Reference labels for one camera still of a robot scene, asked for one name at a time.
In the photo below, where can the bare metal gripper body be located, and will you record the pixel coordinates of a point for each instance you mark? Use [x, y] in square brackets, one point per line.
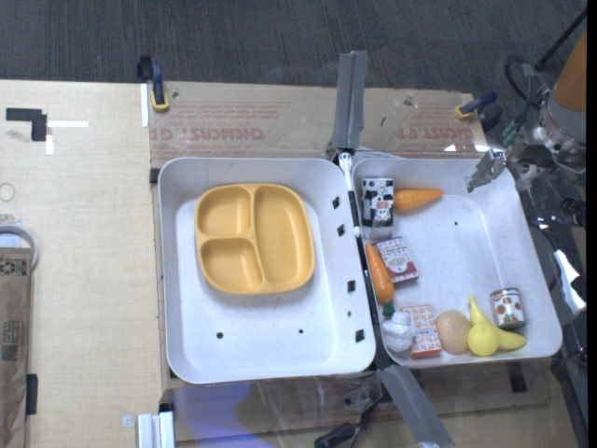
[536, 154]

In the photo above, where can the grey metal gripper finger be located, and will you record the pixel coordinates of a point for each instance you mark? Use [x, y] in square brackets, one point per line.
[496, 160]
[476, 178]

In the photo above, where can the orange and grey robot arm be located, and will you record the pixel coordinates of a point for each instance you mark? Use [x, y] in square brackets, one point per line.
[573, 82]

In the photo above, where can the orange carrot without leaves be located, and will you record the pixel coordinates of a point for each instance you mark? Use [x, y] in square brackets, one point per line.
[415, 200]

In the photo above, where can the white plastic tray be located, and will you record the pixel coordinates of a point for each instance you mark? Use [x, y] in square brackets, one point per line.
[261, 334]
[471, 259]

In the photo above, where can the black and white cow can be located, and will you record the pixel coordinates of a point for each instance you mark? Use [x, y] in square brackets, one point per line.
[377, 202]

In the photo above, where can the red and white carton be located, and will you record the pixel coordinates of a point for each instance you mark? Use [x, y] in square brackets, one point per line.
[398, 260]

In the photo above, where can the tomato print can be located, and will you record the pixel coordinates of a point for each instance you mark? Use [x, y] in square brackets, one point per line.
[508, 308]

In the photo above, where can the orange carrot with green top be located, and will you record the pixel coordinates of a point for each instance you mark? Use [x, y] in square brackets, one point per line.
[380, 275]

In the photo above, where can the yellow pear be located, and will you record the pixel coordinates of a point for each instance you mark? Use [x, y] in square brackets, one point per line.
[482, 340]

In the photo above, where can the yellow banana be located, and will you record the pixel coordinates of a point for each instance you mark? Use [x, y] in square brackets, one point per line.
[510, 340]

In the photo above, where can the orange print carton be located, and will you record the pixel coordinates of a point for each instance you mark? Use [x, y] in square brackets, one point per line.
[425, 341]

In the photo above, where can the small white bottle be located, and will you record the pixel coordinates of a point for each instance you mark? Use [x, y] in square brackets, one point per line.
[398, 331]

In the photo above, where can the brown cardboard board red print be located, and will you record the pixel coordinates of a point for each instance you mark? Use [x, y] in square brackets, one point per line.
[289, 119]

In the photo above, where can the orange divided plate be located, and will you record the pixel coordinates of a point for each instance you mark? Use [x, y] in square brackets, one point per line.
[280, 236]

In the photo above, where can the brown paper bag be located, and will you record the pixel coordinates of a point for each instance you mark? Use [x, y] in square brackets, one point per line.
[14, 343]

